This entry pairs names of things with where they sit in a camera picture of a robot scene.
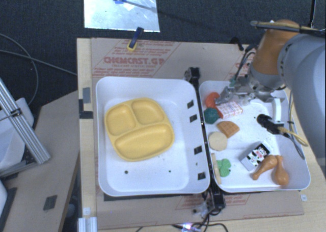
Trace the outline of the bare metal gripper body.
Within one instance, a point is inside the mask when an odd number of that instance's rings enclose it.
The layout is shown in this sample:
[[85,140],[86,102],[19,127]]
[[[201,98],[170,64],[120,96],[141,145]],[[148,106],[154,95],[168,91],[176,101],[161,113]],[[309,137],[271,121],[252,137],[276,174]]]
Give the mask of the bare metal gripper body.
[[274,100],[271,95],[273,89],[260,84],[256,79],[249,76],[233,77],[230,80],[229,87],[237,95],[252,96],[262,102],[272,102]]

